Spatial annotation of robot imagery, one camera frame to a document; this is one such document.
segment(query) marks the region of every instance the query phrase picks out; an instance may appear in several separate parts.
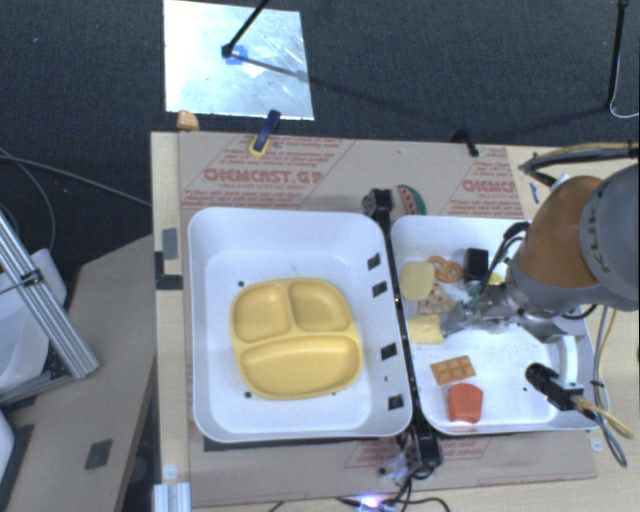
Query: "food item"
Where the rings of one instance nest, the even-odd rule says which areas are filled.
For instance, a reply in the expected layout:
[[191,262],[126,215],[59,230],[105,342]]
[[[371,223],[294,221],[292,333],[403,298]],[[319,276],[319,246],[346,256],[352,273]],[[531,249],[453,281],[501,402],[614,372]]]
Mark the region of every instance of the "food item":
[[491,272],[491,275],[489,276],[488,284],[502,284],[503,282],[504,282],[504,279],[502,279],[502,276],[500,274]]
[[476,374],[469,356],[454,357],[453,359],[433,363],[431,371],[439,386],[473,377]]
[[427,261],[408,261],[400,271],[400,291],[407,300],[427,298],[435,281],[435,268]]
[[409,328],[409,341],[411,343],[423,343],[438,345],[444,341],[440,330],[440,316],[428,315],[407,319]]
[[418,312],[421,315],[435,315],[447,313],[456,307],[456,302],[446,294],[438,283],[433,283],[429,295],[418,305]]
[[482,415],[483,393],[473,384],[460,383],[451,386],[447,396],[449,419],[478,423]]
[[198,123],[198,118],[193,113],[188,110],[181,110],[178,112],[178,118],[176,119],[176,128],[178,130],[197,132],[200,130],[200,123]]
[[462,266],[455,261],[447,261],[442,256],[431,256],[428,261],[435,267],[438,281],[457,283],[464,277]]

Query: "yellow divided plate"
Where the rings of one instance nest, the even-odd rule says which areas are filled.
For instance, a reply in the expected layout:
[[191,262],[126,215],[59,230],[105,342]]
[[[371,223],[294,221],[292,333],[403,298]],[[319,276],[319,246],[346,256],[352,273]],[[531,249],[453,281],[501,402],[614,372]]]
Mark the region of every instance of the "yellow divided plate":
[[259,396],[310,398],[344,389],[362,369],[362,344],[342,293],[321,279],[264,281],[231,304],[240,374]]

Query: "black stand leg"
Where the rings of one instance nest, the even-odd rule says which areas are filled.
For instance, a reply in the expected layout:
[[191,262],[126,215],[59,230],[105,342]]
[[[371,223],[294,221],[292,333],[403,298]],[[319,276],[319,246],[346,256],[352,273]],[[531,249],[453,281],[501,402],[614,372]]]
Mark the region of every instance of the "black stand leg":
[[247,21],[244,22],[244,25],[240,27],[240,30],[238,30],[237,34],[233,36],[233,39],[222,47],[222,56],[225,59],[228,59],[229,57],[231,57],[231,52],[233,51],[233,47],[240,40],[240,38],[247,31],[247,29],[251,26],[251,24],[255,21],[258,15],[262,12],[262,9],[264,9],[270,1],[271,0],[262,0],[260,2],[260,5],[256,7],[256,10],[251,13],[251,16],[249,16],[249,19],[247,19]]
[[451,137],[451,140],[449,142],[466,144],[467,148],[469,149],[469,155],[474,158],[480,154],[478,148],[476,148],[476,145],[473,143],[471,135],[469,135],[469,132],[464,128],[460,128],[459,130],[457,130],[456,133],[453,134],[453,137]]
[[624,25],[624,10],[629,6],[629,0],[618,0],[618,21],[616,23],[616,36],[613,42],[613,56],[611,57],[611,72],[609,73],[609,93],[605,107],[609,108],[616,93],[616,81],[618,80],[618,60],[620,59],[620,44],[622,43],[622,27]]

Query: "white tray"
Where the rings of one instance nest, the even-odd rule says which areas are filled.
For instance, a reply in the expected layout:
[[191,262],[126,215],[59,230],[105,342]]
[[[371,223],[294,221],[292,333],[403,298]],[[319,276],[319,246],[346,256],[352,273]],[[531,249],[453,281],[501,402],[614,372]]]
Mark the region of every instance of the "white tray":
[[[392,228],[392,241],[398,271],[407,261],[425,260],[438,255],[463,263],[469,247],[486,249],[489,260],[512,220],[460,217],[406,216]],[[504,276],[506,266],[498,273]],[[468,300],[462,282],[442,284],[454,300]],[[405,317],[416,316],[417,303],[403,301]],[[498,434],[537,430],[593,428],[593,423],[576,411],[561,412],[547,402],[525,378],[534,362],[553,368],[568,381],[585,386],[585,396],[593,399],[591,380],[593,348],[584,321],[562,321],[572,336],[560,343],[543,344],[524,329],[513,327],[502,334],[467,328],[447,337],[441,345],[411,344],[411,353],[425,417],[437,430],[450,435]],[[464,382],[484,392],[482,416],[478,423],[452,422],[446,398],[455,384],[439,386],[430,365],[468,355],[476,372]]]
[[[371,219],[209,208],[191,220],[188,245],[194,417],[207,437],[220,442],[379,437],[407,427],[411,397],[388,260],[382,232]],[[376,255],[379,263],[373,265]],[[362,340],[362,372],[335,395],[248,398],[231,344],[231,302],[239,283],[293,277],[325,279],[342,292]],[[379,283],[387,290],[374,297]],[[393,344],[397,354],[383,359],[382,348]],[[403,405],[397,407],[394,397]]]

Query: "metal frame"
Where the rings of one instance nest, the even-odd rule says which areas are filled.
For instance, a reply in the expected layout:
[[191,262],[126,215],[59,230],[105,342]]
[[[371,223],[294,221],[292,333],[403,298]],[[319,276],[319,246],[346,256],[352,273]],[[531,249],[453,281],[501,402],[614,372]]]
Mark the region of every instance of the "metal frame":
[[391,241],[391,210],[394,208],[393,195],[390,190],[372,189],[362,200],[360,212],[371,217],[380,226],[384,235],[387,248],[387,262],[393,284],[393,295],[396,303],[396,314],[398,315],[398,325],[402,339],[402,349],[407,374],[409,376],[409,387],[411,389],[411,404],[413,416],[406,433],[413,438],[414,443],[408,446],[420,462],[420,467],[424,470],[433,470],[442,464],[442,453],[440,450],[440,435],[429,424],[422,411],[420,395],[418,393],[418,383],[413,367],[411,347],[409,346],[409,334],[407,332],[404,309],[402,307],[402,295],[400,293],[400,280],[396,270],[393,243]]
[[49,337],[53,348],[62,359],[68,377],[53,378],[43,373],[0,395],[0,405],[58,387],[73,379],[82,379],[99,366],[98,360],[85,345],[69,321],[67,313],[58,304],[40,270],[29,256],[7,218],[0,212],[0,267],[9,277],[11,288],[16,288],[40,327]]
[[188,482],[154,485],[151,498],[154,512],[191,512],[191,484]]

